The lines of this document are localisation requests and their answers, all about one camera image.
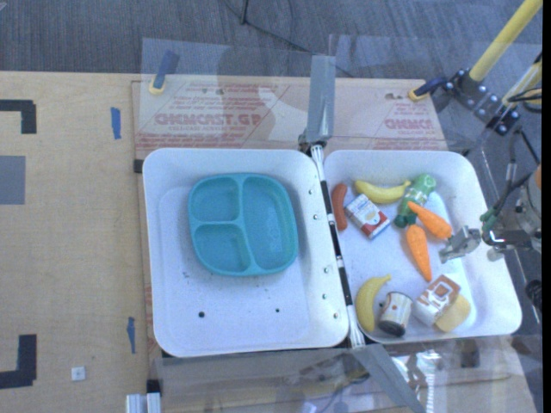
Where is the white and red carton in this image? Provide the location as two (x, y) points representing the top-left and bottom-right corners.
(344, 193), (392, 240)

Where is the orange carrot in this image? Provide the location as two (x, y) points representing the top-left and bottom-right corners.
(406, 224), (433, 283)
(406, 200), (454, 241)

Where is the red sausage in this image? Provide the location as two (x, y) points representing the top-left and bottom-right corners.
(331, 182), (349, 232)

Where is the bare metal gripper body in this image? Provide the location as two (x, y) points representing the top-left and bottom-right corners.
(480, 225), (542, 253)

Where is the white and orange carton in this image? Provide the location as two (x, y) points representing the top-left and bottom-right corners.
(413, 274), (462, 329)

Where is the black cylinder on white bracket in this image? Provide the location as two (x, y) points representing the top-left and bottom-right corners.
(525, 279), (543, 313)

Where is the white plastic tray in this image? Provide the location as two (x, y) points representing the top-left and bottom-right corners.
(141, 147), (350, 358)
(322, 149), (523, 345)

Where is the brown cardboard board red print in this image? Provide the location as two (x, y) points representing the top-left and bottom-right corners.
(131, 77), (451, 363)

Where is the green bottle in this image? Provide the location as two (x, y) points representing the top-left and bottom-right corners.
(393, 173), (437, 229)

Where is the white and brown can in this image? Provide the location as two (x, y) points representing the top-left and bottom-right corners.
(377, 291), (414, 338)

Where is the thin black and white rod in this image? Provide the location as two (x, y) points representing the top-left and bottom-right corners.
(310, 144), (367, 349)

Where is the blue divided plate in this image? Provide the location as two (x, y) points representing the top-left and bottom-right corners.
(187, 172), (300, 278)

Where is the yellow bread slice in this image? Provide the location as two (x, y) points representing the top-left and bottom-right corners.
(434, 293), (473, 334)

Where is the yellow banana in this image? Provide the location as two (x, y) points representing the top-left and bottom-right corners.
(353, 179), (412, 206)
(355, 274), (393, 334)

